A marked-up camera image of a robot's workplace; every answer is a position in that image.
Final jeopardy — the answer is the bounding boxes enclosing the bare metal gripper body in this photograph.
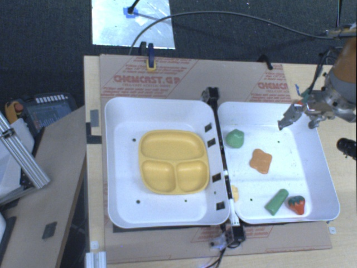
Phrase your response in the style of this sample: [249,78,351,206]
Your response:
[302,91,357,123]

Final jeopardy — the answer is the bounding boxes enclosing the white plastic tray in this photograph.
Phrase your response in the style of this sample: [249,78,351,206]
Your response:
[216,101,341,226]
[104,97,232,229]

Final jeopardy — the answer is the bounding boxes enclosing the orange toy biscuit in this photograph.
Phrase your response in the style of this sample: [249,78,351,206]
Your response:
[249,148,273,175]

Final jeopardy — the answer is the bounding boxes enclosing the green rounded toy lump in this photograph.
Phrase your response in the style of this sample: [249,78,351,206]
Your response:
[225,128,245,150]

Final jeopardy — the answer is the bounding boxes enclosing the thin black and white rod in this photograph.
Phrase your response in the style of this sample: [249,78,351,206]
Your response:
[211,99,239,226]

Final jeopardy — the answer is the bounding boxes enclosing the red toy strawberry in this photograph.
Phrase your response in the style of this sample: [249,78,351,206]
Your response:
[287,195,306,216]

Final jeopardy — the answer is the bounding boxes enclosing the green toy cylinder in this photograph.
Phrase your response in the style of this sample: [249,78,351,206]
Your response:
[264,188,290,216]

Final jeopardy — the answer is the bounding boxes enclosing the brown cardboard board red print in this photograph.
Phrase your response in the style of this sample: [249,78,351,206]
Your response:
[99,54,334,264]

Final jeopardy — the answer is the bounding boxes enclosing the yellow divided plate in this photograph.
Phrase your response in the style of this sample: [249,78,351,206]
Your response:
[138,130,211,196]

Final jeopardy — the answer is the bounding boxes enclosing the black cylinder on white bracket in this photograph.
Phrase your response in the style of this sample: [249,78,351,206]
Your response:
[336,137,357,160]

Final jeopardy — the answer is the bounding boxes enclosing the black block with thin wires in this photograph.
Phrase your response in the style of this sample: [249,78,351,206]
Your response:
[201,86,221,104]
[222,223,247,248]

